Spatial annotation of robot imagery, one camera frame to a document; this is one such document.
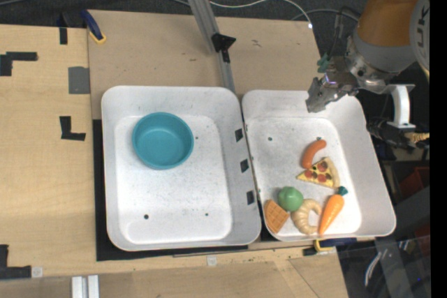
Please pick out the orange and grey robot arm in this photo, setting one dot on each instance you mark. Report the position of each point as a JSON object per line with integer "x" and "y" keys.
{"x": 387, "y": 17}

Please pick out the orange toy carrot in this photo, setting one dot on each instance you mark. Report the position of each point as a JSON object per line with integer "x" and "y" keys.
{"x": 331, "y": 211}

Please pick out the beige toy croissant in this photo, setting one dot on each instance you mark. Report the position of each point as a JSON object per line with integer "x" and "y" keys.
{"x": 304, "y": 218}

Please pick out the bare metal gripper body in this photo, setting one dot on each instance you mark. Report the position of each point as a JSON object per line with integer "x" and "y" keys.
{"x": 352, "y": 75}

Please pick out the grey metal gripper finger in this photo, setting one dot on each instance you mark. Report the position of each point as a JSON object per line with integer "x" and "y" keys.
{"x": 314, "y": 97}
{"x": 331, "y": 96}

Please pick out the black cylinder on white bracket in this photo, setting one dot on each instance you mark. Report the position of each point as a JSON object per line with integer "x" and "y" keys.
{"x": 401, "y": 104}

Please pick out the teal bowl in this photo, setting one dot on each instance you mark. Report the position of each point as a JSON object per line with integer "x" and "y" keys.
{"x": 162, "y": 141}

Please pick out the yellow toy pizza slice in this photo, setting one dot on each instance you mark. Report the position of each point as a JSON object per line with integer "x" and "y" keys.
{"x": 323, "y": 173}

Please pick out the white plastic tray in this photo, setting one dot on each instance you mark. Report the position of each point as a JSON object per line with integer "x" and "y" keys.
{"x": 174, "y": 192}
{"x": 279, "y": 157}

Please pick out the orange toy waffle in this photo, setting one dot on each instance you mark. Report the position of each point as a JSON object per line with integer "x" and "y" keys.
{"x": 274, "y": 216}

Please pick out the green toy pepper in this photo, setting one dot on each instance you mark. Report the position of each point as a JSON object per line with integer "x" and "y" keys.
{"x": 290, "y": 199}

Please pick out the orange toy sausage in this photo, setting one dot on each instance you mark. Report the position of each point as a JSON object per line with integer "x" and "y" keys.
{"x": 311, "y": 151}

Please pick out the brown cardboard board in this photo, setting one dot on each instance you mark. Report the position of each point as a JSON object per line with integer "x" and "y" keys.
{"x": 157, "y": 52}

